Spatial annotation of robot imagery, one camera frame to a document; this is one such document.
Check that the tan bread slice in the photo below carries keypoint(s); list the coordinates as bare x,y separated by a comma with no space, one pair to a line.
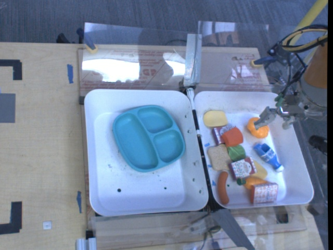
219,157

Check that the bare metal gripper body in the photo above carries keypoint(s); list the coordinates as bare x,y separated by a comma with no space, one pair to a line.
301,110

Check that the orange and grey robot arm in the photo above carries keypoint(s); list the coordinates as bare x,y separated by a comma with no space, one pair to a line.
316,69

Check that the orange carrot with green top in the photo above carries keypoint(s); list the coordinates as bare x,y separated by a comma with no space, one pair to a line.
252,181

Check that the orange toy pepper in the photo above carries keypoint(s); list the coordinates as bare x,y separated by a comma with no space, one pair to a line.
261,131

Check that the blue divided plate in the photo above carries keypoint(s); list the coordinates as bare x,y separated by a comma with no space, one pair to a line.
135,139

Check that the white printed red carton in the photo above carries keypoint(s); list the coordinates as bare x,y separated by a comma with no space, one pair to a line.
242,167

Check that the black cylinder on white bracket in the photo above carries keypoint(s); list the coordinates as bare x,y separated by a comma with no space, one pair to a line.
318,143

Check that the blue bottle with white cap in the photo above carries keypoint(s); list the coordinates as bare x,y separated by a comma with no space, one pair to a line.
266,154

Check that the yellow oval biscuit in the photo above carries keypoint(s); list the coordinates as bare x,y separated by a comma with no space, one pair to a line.
262,171
214,118

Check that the orange cylinder toy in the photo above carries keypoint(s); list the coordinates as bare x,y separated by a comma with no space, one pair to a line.
232,137

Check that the red and white carton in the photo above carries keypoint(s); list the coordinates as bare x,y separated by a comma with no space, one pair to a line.
217,135

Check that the orange printed carton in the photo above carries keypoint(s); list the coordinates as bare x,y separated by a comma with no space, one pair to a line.
264,193

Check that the orange brown sausage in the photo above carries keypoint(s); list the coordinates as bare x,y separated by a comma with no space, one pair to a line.
223,187

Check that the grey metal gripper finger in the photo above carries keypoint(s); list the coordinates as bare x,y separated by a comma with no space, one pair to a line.
288,122
266,116

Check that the green toy vegetable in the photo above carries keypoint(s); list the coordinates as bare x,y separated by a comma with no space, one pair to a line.
237,152

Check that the white plastic tray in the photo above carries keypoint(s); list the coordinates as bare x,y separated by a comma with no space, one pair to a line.
294,181
145,191

